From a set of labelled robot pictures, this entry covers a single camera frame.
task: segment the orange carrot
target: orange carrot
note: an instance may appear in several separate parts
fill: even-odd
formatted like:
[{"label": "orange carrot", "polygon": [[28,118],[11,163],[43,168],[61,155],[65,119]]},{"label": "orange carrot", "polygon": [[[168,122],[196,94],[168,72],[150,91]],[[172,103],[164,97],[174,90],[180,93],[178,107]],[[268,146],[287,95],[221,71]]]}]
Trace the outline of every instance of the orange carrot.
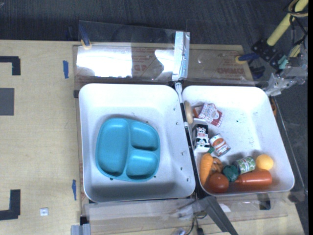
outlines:
[{"label": "orange carrot", "polygon": [[213,164],[213,157],[210,153],[205,153],[200,162],[200,182],[204,186],[207,177],[209,176],[211,166]]}]

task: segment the blue divided plate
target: blue divided plate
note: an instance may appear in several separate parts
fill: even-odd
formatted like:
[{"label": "blue divided plate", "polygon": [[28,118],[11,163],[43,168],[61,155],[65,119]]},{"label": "blue divided plate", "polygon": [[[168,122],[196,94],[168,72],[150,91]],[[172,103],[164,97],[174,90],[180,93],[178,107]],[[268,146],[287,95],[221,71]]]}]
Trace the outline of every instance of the blue divided plate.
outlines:
[{"label": "blue divided plate", "polygon": [[150,125],[110,118],[99,131],[96,164],[107,177],[132,182],[151,179],[160,162],[160,138]]}]

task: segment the toy can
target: toy can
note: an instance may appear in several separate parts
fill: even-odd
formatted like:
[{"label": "toy can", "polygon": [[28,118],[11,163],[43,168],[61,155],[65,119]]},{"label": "toy can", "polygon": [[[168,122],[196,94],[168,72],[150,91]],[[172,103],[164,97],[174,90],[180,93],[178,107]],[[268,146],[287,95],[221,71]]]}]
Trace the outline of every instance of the toy can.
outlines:
[{"label": "toy can", "polygon": [[240,175],[253,171],[256,168],[255,160],[251,156],[238,159],[235,162],[233,162],[233,165],[237,167]]},{"label": "toy can", "polygon": [[210,144],[214,148],[214,153],[216,156],[221,156],[230,150],[230,146],[226,143],[221,134],[216,134],[210,139]]}]

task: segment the blue tape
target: blue tape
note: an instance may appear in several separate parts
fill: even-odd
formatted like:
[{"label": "blue tape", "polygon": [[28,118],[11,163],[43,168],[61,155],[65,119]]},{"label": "blue tape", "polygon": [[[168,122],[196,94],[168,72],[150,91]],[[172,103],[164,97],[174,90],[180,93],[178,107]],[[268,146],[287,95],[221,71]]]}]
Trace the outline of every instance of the blue tape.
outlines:
[{"label": "blue tape", "polygon": [[73,194],[74,194],[74,200],[77,200],[76,199],[76,180],[75,179],[73,179],[72,190],[73,190]]},{"label": "blue tape", "polygon": [[68,78],[68,61],[63,60],[63,72],[65,79]]},{"label": "blue tape", "polygon": [[85,44],[85,46],[90,46],[90,40],[89,40],[89,37],[88,37],[88,34],[86,32],[86,30],[84,29],[84,27],[82,27],[82,25],[78,25],[78,30],[81,34],[81,37],[82,37],[82,41],[83,43]]},{"label": "blue tape", "polygon": [[254,60],[258,59],[260,56],[256,53],[249,53],[242,55],[241,57],[238,58],[239,61],[247,61],[247,60]]}]

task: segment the yellow lemon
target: yellow lemon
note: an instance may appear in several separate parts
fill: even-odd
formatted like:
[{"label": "yellow lemon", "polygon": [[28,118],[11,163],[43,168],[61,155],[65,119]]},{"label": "yellow lemon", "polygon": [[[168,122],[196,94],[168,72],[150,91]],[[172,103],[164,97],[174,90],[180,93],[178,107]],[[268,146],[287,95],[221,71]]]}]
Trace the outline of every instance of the yellow lemon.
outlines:
[{"label": "yellow lemon", "polygon": [[255,164],[259,169],[270,170],[274,165],[274,161],[269,155],[262,154],[256,158]]}]

